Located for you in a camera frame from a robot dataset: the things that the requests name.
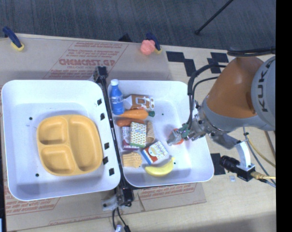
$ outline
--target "yellow banana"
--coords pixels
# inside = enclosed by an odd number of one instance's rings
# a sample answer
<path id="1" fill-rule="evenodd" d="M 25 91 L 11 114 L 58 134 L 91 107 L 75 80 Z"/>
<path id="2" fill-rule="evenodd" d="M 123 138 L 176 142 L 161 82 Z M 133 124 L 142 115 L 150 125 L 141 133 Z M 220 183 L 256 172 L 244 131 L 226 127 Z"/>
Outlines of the yellow banana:
<path id="1" fill-rule="evenodd" d="M 170 161 L 166 164 L 164 164 L 161 167 L 155 167 L 155 166 L 146 166 L 145 167 L 145 171 L 155 177 L 161 177 L 161 176 L 165 176 L 168 173 L 170 173 L 173 168 L 174 168 L 174 157 L 172 157 L 170 159 Z"/>

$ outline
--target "carrot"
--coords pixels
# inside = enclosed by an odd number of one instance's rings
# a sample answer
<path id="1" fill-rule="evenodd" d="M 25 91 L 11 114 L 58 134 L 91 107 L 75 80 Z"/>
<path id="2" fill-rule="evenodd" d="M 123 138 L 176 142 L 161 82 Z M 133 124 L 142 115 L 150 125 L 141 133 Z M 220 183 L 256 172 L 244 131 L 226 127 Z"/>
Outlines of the carrot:
<path id="1" fill-rule="evenodd" d="M 144 109 L 132 109 L 125 111 L 119 116 L 126 118 L 145 119 L 148 117 L 148 112 Z"/>
<path id="2" fill-rule="evenodd" d="M 117 119 L 116 124 L 119 127 L 122 127 L 122 126 L 130 126 L 130 124 L 132 122 L 137 122 L 137 123 L 145 124 L 145 122 L 143 120 L 141 120 L 141 119 L 135 119 L 135 118 L 120 118 L 120 119 Z"/>

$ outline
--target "blue bottle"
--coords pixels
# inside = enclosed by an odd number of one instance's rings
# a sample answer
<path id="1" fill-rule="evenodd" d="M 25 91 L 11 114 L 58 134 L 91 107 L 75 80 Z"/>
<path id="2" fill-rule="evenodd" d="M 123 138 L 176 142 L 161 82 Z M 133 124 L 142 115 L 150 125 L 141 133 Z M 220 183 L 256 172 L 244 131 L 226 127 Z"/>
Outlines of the blue bottle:
<path id="1" fill-rule="evenodd" d="M 123 114 L 125 109 L 123 105 L 122 93 L 118 87 L 118 80 L 117 79 L 111 80 L 111 85 L 112 85 L 112 91 L 110 93 L 110 99 L 111 99 L 113 114 L 115 115 Z"/>

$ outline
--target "gray carpet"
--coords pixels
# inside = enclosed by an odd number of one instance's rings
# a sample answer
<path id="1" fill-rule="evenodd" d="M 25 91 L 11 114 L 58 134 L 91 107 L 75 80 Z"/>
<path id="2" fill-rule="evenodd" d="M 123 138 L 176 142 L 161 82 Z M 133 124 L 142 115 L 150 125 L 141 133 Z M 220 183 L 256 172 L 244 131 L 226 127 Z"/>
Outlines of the gray carpet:
<path id="1" fill-rule="evenodd" d="M 276 0 L 234 0 L 199 35 L 194 32 L 228 0 L 0 0 L 0 37 L 18 33 L 247 50 L 276 44 Z"/>

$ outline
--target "white plastic tray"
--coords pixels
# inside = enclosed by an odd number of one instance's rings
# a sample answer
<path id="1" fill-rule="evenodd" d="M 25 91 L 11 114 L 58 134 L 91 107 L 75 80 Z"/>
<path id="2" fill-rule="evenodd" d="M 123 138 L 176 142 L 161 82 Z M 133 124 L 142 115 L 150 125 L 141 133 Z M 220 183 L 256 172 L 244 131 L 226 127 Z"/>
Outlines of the white plastic tray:
<path id="1" fill-rule="evenodd" d="M 123 168 L 126 180 L 138 188 L 203 182 L 212 178 L 214 166 L 205 137 L 194 142 L 184 141 L 180 145 L 168 146 L 166 140 L 175 128 L 180 128 L 189 117 L 189 98 L 187 85 L 178 81 L 119 81 L 119 88 L 124 97 L 131 94 L 150 95 L 155 102 L 155 116 L 146 120 L 152 121 L 156 140 L 161 141 L 170 156 L 175 157 L 172 172 L 164 177 L 153 177 L 147 174 L 144 166 L 147 162 L 142 157 L 142 167 Z M 121 129 L 115 125 L 120 154 L 127 153 L 122 149 Z M 166 159 L 157 161 L 160 164 Z"/>
<path id="2" fill-rule="evenodd" d="M 8 187 L 23 201 L 115 188 L 120 182 L 115 146 L 101 88 L 91 81 L 14 80 L 2 88 Z M 80 114 L 96 124 L 108 162 L 87 174 L 55 176 L 41 164 L 36 130 L 50 116 Z"/>

